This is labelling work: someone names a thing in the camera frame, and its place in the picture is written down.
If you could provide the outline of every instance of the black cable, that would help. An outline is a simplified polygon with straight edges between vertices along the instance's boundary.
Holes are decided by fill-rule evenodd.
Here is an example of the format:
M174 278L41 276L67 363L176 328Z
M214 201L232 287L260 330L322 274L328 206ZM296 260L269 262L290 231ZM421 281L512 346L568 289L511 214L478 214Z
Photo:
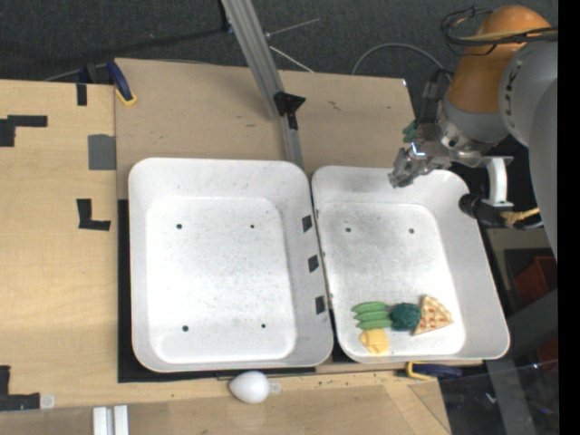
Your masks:
M521 31L516 34L504 35L501 37L490 38L466 38L458 37L453 34L453 30L460 24L482 15L489 15L495 10L493 8L477 8L472 6L465 10L459 10L448 14L441 20L440 30L443 33L443 38L449 49L457 56L463 56L465 53L459 53L454 50L453 45L481 47L490 46L489 50L484 53L467 53L469 55L485 56L490 54L498 45L501 44L523 44L525 42L539 42L539 41L557 41L558 30L557 27L538 27Z
M439 68L433 72L429 80L425 83L425 90L423 91L423 102L413 126L415 129L417 129L419 124L423 122L427 107L430 106L431 103L436 103L440 100L438 87L439 79L443 74L445 75L445 78L448 80L448 82L450 82L451 77L453 76L453 72L445 68Z
M166 58L160 58L157 60L152 60L152 61L158 61L158 62L171 62L171 63L190 63L190 64L206 64L205 62L200 62L197 60L172 60L172 59L166 59ZM95 68L96 69L102 69L105 68L107 66L107 63L102 63L102 64L95 64ZM69 77L69 76L73 76L75 74L80 74L81 70L77 69L74 71L69 71L69 72L63 72L61 74L56 74L55 76L52 77L47 77L46 79L43 79L43 82L52 82L52 81L59 81L61 79L64 79L65 77Z

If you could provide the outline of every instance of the wooden table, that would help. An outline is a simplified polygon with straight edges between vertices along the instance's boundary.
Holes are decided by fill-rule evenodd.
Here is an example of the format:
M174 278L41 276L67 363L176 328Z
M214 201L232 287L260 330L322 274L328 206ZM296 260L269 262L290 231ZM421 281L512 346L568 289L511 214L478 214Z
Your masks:
M14 146L0 148L0 364L11 366L10 393L52 394L56 408L216 399L213 407L223 409L232 399L227 383L216 379L118 383L117 202L126 198L132 164L147 156L282 160L279 122L266 116L247 68L117 63L138 96L130 108L109 85L87 85L83 105L84 87L73 83L0 81L0 119L48 118L45 128L17 127ZM288 92L307 99L298 114L307 173L326 164L391 166L413 117L401 80L281 76ZM116 137L116 170L89 169L88 141L96 135ZM109 230L79 228L82 198L92 202L92 219L111 222ZM429 408L412 390L416 382L393 368L401 365L329 362L315 375L276 377L282 391L272 399L289 398L296 414L307 410L297 401L311 399L336 421L359 388L384 408L394 404L409 433L447 433L440 393ZM268 408L280 414L275 404ZM0 414L0 431L2 423L33 423L27 412ZM227 425L213 427L227 433Z

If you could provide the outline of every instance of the wooden board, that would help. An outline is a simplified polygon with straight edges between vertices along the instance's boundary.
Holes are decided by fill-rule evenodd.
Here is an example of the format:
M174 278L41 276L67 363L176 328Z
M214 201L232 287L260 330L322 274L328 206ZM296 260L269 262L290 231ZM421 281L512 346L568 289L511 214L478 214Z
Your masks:
M285 160L279 118L248 68L118 59L137 102L117 101L118 195L148 157ZM401 79L280 72L298 110L304 170L327 165L390 167L413 120Z
M450 433L437 381L414 384L388 372L366 372L275 382L280 392L259 405L228 394L132 404L130 433ZM425 391L414 391L418 385ZM91 421L90 408L0 413L0 433L88 435Z

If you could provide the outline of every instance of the white egg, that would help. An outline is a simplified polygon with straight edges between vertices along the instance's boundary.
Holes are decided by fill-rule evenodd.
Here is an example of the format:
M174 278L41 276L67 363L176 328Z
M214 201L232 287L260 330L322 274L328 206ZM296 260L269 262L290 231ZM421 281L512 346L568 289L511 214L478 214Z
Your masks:
M229 382L229 390L240 401L257 404L270 394L270 382L259 371L240 373Z

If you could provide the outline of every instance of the metal bracket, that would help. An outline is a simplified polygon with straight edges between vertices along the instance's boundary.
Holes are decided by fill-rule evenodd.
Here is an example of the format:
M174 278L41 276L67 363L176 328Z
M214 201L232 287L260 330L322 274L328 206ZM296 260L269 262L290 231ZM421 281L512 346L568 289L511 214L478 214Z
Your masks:
M92 409L93 435L129 435L129 410L127 405Z
M306 101L304 97L291 95L290 93L277 92L274 95L274 103L280 116L288 117L288 127L298 131L298 121L296 120L296 110Z
M489 196L483 200L492 207L504 208L513 206L508 202L508 171L506 165L511 157L485 157L482 163L486 165L489 175Z

